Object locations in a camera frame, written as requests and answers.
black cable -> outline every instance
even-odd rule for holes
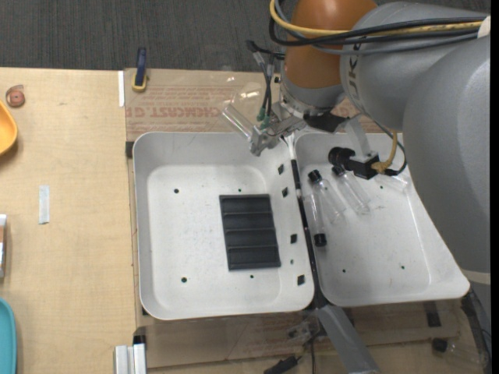
[[[273,54],[271,54],[271,56],[269,58],[269,65],[271,65],[271,67],[274,66],[274,55]],[[271,89],[272,76],[274,76],[274,73],[267,73],[266,74],[267,88],[268,88],[267,116],[270,116],[271,110],[272,110],[272,89]]]
[[[378,32],[389,32],[392,30],[405,30],[414,27],[421,26],[431,26],[431,25],[452,25],[456,23],[468,23],[468,22],[479,22],[483,21],[485,16],[475,16],[475,17],[456,17],[456,18],[429,18],[429,19],[413,19],[410,21],[403,21],[397,23],[385,23],[383,25],[370,26],[368,28],[361,28],[357,30],[350,30],[347,32],[342,32],[341,34],[334,35],[338,37],[348,38],[357,36],[366,36],[369,34],[374,34]],[[315,37],[312,40],[321,39],[327,36]]]
[[[284,53],[281,53],[279,51],[270,51],[266,48],[259,47],[254,41],[246,41],[246,46],[252,53],[258,51],[260,53],[274,55],[276,59],[284,59]]]
[[[264,102],[262,103],[262,107],[265,108],[265,111],[268,111],[268,102],[272,101],[272,96],[271,96],[271,83],[270,80],[268,79],[267,76],[267,68],[265,68],[265,64],[261,64],[262,71],[264,72],[264,78],[265,78],[265,95],[264,95]]]
[[[289,356],[284,360],[279,360],[277,364],[273,365],[269,369],[266,369],[264,374],[282,374],[283,372],[287,372],[293,367],[296,367],[300,359],[301,358],[297,358],[295,356]]]
[[[275,5],[276,13],[285,22],[289,23],[289,20],[285,17],[285,14],[281,9],[281,3],[283,3],[284,1],[285,0],[274,0],[274,5]],[[415,19],[412,21],[405,21],[405,22],[401,22],[401,23],[389,23],[389,24],[384,24],[384,25],[380,25],[380,26],[372,26],[370,28],[363,28],[363,29],[359,29],[359,30],[343,32],[343,33],[338,34],[338,35],[325,36],[323,38],[324,38],[324,40],[326,40],[325,38],[330,37],[330,39],[329,39],[330,41],[334,41],[334,40],[340,41],[341,39],[354,37],[355,35],[359,36],[359,35],[366,35],[366,33],[370,34],[370,33],[373,33],[375,31],[393,30],[394,26],[398,29],[404,29],[405,27],[412,27],[412,26],[426,26],[426,25],[438,25],[438,24],[449,24],[449,23],[465,23],[468,21],[475,22],[475,20],[483,20],[483,17],[480,17],[480,18],[464,17],[464,18],[450,18],[450,19],[448,19],[448,18],[445,18],[445,19],[442,19],[442,18]],[[294,30],[285,29],[285,31],[288,34],[291,34],[296,39],[298,39],[298,41],[306,42],[306,44],[316,45],[317,42],[320,41],[320,39],[322,38],[322,37],[315,37],[315,38],[309,39],[308,37],[305,37],[302,34],[296,32]]]
[[[417,34],[393,34],[385,36],[362,36],[354,39],[334,39],[333,41],[328,41],[329,45],[345,45],[345,44],[365,44],[365,43],[387,43],[393,41],[415,41],[419,39],[428,38],[438,38],[438,37],[457,37],[467,34],[476,34],[477,29],[460,29],[460,30],[442,30],[439,32],[421,32]],[[317,43],[310,39],[304,39],[303,41],[285,41],[283,39],[277,39],[276,43],[287,45],[287,46],[305,46],[305,45],[318,45],[325,47],[326,42]]]
[[[312,358],[312,374],[316,374],[316,370],[317,370],[316,362],[315,362],[315,350],[313,347],[314,341],[315,341],[315,337],[313,337],[311,342],[310,342],[310,357]]]
[[[313,47],[320,51],[324,51],[328,54],[333,54],[333,55],[374,55],[374,54],[399,53],[402,51],[416,51],[416,50],[422,50],[424,48],[435,48],[438,46],[461,43],[463,41],[468,41],[475,38],[476,38],[475,34],[469,34],[469,35],[446,38],[440,41],[427,41],[426,43],[415,43],[409,45],[396,44],[384,48],[364,48],[362,50],[342,50],[342,49],[336,50],[331,48],[322,48],[319,46],[313,46]]]
[[[297,41],[287,41],[284,39],[279,39],[275,33],[275,21],[271,19],[269,22],[269,35],[274,43],[280,44],[287,47],[300,47],[307,45],[344,45],[344,44],[358,44],[358,43],[383,43],[383,42],[393,42],[393,41],[412,41],[428,37],[456,37],[466,34],[475,34],[477,29],[461,29],[461,30],[442,30],[438,32],[421,32],[418,34],[398,34],[398,35],[385,35],[385,36],[367,36],[363,35],[362,38],[358,37],[354,40],[348,40],[351,37],[345,36],[344,34],[332,35],[332,36],[322,36],[315,38],[300,38]]]
[[[482,332],[486,335],[488,335],[488,337],[490,338],[490,340],[492,340],[492,335],[487,331],[485,330],[484,328],[482,329]]]

metal bracket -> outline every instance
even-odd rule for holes
[[[266,148],[272,149],[278,143],[278,137],[271,136],[265,130],[260,130],[257,126],[254,126],[253,132],[251,133],[249,150],[253,155],[259,157],[263,150]]]
[[[311,128],[324,130],[329,133],[335,133],[340,130],[349,119],[327,112],[320,116],[304,117],[304,120]]]
[[[115,374],[147,374],[146,345],[119,345],[114,352]]]
[[[355,159],[359,162],[368,161],[376,152],[371,150],[369,145],[369,140],[367,139],[366,132],[360,125],[359,118],[361,115],[357,115],[345,123],[345,131],[349,136],[350,143],[353,146],[353,150],[356,152]]]
[[[380,373],[376,362],[342,308],[326,305],[317,310],[317,317],[349,374]]]

clear plastic tube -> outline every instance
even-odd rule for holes
[[[459,339],[434,338],[431,345],[434,354],[462,368],[484,369],[489,362],[489,357],[484,350],[479,349],[475,344],[466,344]]]
[[[236,110],[232,104],[228,104],[227,107],[224,108],[221,112],[221,116],[233,131],[240,134],[248,142],[251,140],[253,125],[241,112]]]
[[[355,175],[352,172],[334,166],[333,177],[338,183],[338,190],[354,211],[359,214],[368,214],[370,212],[370,198],[357,181]]]
[[[331,183],[322,178],[318,170],[311,171],[309,179],[312,181],[313,196],[320,203],[323,219],[333,224],[342,216],[342,212],[346,209],[345,204],[336,194]]]
[[[320,200],[315,198],[313,194],[303,198],[305,207],[306,221],[309,225],[310,235],[316,246],[325,246],[327,244],[326,227],[322,218],[322,208]]]

wooden table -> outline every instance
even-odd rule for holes
[[[112,373],[114,347],[131,344],[139,326],[118,73],[0,69],[0,94],[16,84],[27,101],[10,108],[19,138],[0,157],[0,213],[8,215],[0,296],[16,317],[18,374]],[[38,223],[40,185],[50,187],[46,224]],[[472,339],[459,309],[456,319]],[[383,372],[469,372],[434,357],[428,340],[370,350]],[[276,361],[154,372],[262,372]],[[310,372],[309,363],[306,356],[297,372]],[[317,364],[318,372],[345,372],[337,355],[319,355]]]

wooden board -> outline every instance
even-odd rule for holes
[[[125,114],[117,72],[0,69],[17,144],[0,157],[0,212],[8,215],[0,296],[18,334],[18,373],[110,373],[135,329]],[[40,185],[50,221],[38,223]]]

